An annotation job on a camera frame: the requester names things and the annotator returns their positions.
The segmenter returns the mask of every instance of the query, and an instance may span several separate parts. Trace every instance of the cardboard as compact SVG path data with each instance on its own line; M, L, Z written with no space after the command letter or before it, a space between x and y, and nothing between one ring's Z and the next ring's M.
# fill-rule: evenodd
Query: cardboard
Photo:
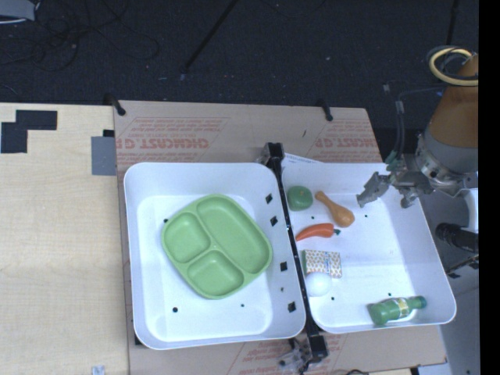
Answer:
M135 163L254 162L268 142L286 153L325 163L379 163L365 109L332 108L328 122L318 107L220 105L188 102L120 101L115 112L116 159L123 242L123 276L127 307L130 373L159 371L198 375L282 374L279 357L291 350L287 340L232 343L156 351L134 337L130 296L130 262L123 202L123 175ZM446 361L436 326L325 334L329 356L311 374L384 371Z

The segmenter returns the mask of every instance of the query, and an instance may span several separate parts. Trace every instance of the toy bottle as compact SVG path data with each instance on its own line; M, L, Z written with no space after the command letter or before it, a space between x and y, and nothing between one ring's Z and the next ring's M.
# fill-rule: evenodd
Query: toy bottle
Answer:
M427 301L423 296L410 298L390 298L384 302L372 304L368 311L376 325L385 325L387 321L399 320L408 316L414 309L423 309Z

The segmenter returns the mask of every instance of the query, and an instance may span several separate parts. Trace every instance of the red chili pepper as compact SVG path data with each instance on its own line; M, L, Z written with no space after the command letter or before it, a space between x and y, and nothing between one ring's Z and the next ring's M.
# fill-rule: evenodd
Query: red chili pepper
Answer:
M297 236L295 236L296 241L301 241L302 239L311 238L313 236L319 236L321 238L329 238L334 234L334 225L332 223L316 223L303 230L301 230Z

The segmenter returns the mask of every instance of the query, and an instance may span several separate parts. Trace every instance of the black pole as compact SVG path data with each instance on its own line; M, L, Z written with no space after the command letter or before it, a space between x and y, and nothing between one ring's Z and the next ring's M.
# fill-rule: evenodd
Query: black pole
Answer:
M196 58L199 56L199 54L202 52L202 50L205 48L205 46L209 43L210 39L212 36L217 32L219 29L220 25L222 25L222 22L227 18L231 10L234 8L236 3L238 3L239 0L232 0L229 5L226 7L220 18L217 20L216 24L213 26L213 28L208 32L208 34L205 36L205 39L203 39L202 43L199 45L199 47L196 49L196 51L193 53L191 58L182 66L180 66L179 71L181 73L188 73L189 72L189 67L191 64L196 60Z
M455 30L456 15L459 12L460 0L453 0L452 7L452 18L450 19L450 26L448 28L448 37L446 38L446 45L449 46L452 43L453 31Z

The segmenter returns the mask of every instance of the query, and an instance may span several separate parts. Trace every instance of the white egg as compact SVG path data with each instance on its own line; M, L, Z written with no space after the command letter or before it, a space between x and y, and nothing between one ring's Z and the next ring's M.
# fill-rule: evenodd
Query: white egg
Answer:
M332 285L331 277L324 272L311 272L305 276L307 294L311 297L324 296Z

